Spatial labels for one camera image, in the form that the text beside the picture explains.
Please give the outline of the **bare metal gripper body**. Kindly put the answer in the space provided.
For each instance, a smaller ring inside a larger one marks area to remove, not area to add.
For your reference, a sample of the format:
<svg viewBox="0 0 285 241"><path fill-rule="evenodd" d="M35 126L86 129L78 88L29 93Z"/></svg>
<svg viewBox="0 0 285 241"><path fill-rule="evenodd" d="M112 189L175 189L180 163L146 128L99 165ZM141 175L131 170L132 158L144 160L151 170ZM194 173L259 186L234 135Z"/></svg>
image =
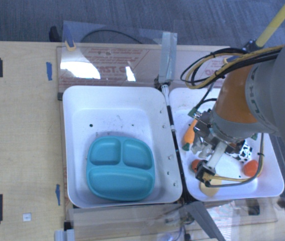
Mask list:
<svg viewBox="0 0 285 241"><path fill-rule="evenodd" d="M219 144L223 144L223 153L239 154L243 148L243 140L230 137L219 130L212 121L211 113L208 111L194 114L194 119L197 120L193 131L195 133L194 141L201 140L203 146L211 145L213 152Z"/></svg>

